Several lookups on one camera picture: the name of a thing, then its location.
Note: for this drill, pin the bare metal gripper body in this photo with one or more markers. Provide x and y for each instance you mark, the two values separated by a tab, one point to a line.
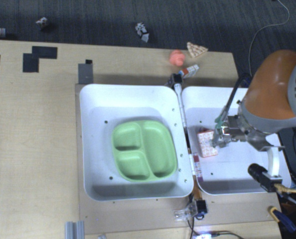
237	131

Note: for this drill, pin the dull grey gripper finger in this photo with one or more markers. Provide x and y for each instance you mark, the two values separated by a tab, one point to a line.
225	141
215	141

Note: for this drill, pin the orange and white carton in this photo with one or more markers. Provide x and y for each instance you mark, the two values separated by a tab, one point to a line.
206	146

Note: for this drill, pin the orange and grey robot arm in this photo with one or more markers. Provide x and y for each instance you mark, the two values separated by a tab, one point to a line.
270	91

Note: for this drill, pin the white plastic tray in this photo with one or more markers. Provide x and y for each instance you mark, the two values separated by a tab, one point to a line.
237	173
98	143

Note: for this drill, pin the green divided plate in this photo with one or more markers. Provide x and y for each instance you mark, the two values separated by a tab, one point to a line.
153	146

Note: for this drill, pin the red and white carton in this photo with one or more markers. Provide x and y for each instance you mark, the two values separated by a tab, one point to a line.
189	71

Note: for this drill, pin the toy pizza slice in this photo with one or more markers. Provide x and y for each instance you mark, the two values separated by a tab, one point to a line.
195	50

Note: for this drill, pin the pink toy shrimp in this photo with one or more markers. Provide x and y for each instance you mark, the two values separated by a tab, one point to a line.
177	57

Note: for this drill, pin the black cylinder on white bracket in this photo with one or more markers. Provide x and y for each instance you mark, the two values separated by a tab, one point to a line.
261	175

